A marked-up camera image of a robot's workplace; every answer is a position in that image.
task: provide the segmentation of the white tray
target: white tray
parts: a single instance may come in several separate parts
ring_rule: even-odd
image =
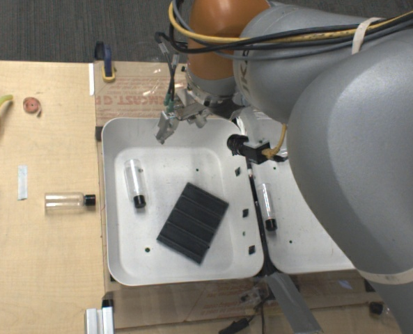
[[[271,119],[259,120],[258,124],[263,138],[272,145],[277,144],[281,125]],[[286,150],[286,139],[281,152],[283,150]],[[253,171],[256,186],[272,185],[278,230],[265,231],[265,234],[270,259],[278,270],[299,274],[354,269],[305,202],[288,160],[253,165]]]
[[[226,147],[228,137],[239,129],[222,119],[210,119],[202,129],[181,122],[160,145],[154,137],[157,121],[117,118],[102,131],[110,274],[127,286],[256,275],[263,252],[246,164]],[[131,158],[139,159],[143,168],[148,190],[144,210],[135,209],[127,197],[123,164]],[[229,203],[201,264],[157,241],[188,182]],[[247,217],[243,209],[249,210]],[[256,249],[252,255],[250,246]]]

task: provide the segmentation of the black bottle cap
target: black bottle cap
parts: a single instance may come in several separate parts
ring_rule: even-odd
[[[277,229],[276,219],[265,220],[265,229],[267,229],[268,231],[275,231]]]
[[[96,205],[95,194],[88,194],[87,196],[84,196],[84,205]]]
[[[144,208],[146,206],[146,199],[141,194],[134,197],[134,204],[136,208]]]
[[[384,310],[384,305],[380,302],[371,302],[368,305],[368,309],[372,315],[381,315]]]

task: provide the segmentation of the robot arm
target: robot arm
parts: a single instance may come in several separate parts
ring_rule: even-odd
[[[288,125],[305,201],[402,332],[413,333],[413,11],[371,22],[358,51],[364,17],[194,0],[188,26],[180,7],[173,0],[166,37],[188,54],[187,88],[168,93],[157,138],[180,120],[201,127],[210,114],[254,122],[254,109]],[[251,141],[241,145],[254,151]],[[266,157],[253,161],[273,156],[259,151]]]

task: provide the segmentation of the orange object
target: orange object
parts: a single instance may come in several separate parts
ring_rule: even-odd
[[[245,26],[269,7],[267,0],[194,0],[189,26],[202,35],[239,37]],[[204,46],[189,39],[188,47]],[[188,58],[190,70],[202,79],[233,76],[233,62],[215,53],[190,54]]]

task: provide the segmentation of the small bottle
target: small bottle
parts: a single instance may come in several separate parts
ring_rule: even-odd
[[[57,211],[67,209],[83,209],[96,205],[94,194],[84,195],[80,192],[61,192],[45,194],[45,211]]]
[[[257,198],[262,217],[265,220],[265,229],[275,231],[277,229],[276,213],[271,200],[271,184],[262,183],[257,186]]]
[[[138,159],[129,159],[124,163],[124,176],[127,194],[137,209],[146,206],[143,168]]]

